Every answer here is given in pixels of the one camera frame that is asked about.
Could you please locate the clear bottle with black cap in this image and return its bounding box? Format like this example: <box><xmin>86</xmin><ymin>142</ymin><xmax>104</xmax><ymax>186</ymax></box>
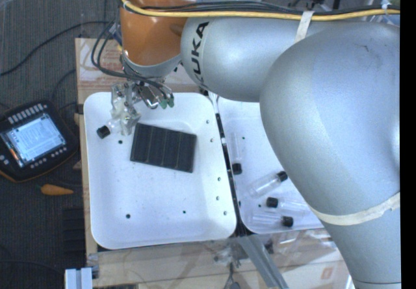
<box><xmin>248</xmin><ymin>171</ymin><xmax>289</xmax><ymax>199</ymax></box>
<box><xmin>228</xmin><ymin>131</ymin><xmax>243</xmax><ymax>175</ymax></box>
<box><xmin>96</xmin><ymin>116</ymin><xmax>131</xmax><ymax>140</ymax></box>
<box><xmin>251</xmin><ymin>211</ymin><xmax>294</xmax><ymax>229</ymax></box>
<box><xmin>266</xmin><ymin>196</ymin><xmax>310</xmax><ymax>214</ymax></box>

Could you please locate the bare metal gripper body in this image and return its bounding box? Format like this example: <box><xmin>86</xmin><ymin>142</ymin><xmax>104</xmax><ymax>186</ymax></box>
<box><xmin>122</xmin><ymin>77</ymin><xmax>176</xmax><ymax>110</ymax></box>

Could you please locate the orange carrot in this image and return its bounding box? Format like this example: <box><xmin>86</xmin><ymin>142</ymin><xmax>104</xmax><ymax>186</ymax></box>
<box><xmin>40</xmin><ymin>183</ymin><xmax>75</xmax><ymax>197</ymax></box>

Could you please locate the white plastic tray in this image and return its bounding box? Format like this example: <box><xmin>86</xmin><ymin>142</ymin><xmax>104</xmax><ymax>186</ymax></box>
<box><xmin>83</xmin><ymin>91</ymin><xmax>237</xmax><ymax>251</ymax></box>
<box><xmin>215</xmin><ymin>95</ymin><xmax>326</xmax><ymax>235</ymax></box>

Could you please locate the black ribbed rectangular pad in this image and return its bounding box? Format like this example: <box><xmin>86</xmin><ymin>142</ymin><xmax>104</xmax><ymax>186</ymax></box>
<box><xmin>129</xmin><ymin>122</ymin><xmax>198</xmax><ymax>174</ymax></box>

